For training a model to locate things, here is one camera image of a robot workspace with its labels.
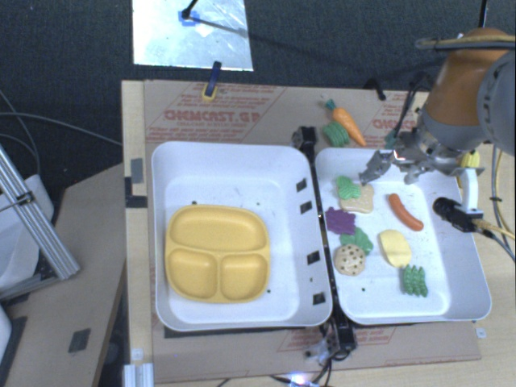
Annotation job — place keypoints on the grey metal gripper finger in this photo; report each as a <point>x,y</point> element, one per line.
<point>415,173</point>
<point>377,167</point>

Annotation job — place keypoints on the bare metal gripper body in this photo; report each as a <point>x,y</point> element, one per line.
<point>427,153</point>

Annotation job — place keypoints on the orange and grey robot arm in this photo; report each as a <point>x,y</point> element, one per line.
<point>455,91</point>

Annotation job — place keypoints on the green toy lettuce leaf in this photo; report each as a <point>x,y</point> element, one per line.
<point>360,240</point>
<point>347,188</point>

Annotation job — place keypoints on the tan bread slice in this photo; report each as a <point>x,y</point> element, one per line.
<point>360,203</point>

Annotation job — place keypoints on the orange sausage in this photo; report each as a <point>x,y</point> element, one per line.
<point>405,213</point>

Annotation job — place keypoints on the yellow toy corn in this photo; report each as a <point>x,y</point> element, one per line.
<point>471,159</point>

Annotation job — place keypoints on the orange carrot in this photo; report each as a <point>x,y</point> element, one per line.
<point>348,123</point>

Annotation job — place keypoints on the green toy vegetable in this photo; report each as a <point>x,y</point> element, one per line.
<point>335,134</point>

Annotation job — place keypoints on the purple grapes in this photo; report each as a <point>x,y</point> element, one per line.
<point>339,220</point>

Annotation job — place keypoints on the pale yellow toy potato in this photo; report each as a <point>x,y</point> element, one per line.
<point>395,248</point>

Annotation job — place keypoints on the thin black rod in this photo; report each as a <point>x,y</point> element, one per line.
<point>322,224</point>

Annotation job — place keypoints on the tan biscuit with dark dots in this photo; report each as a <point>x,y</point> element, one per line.
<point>349,259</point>

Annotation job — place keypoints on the green toy beans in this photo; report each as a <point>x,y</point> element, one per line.
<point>414,281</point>

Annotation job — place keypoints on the white plastic tray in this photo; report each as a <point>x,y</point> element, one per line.
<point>242,176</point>
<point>379,296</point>

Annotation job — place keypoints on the brown cardboard board red print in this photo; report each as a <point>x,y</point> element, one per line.
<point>250,111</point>

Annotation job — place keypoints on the yellow divided plate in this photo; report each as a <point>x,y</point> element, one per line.
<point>217,228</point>

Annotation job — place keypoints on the black cylinder on white bracket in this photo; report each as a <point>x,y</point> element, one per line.
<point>455,214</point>

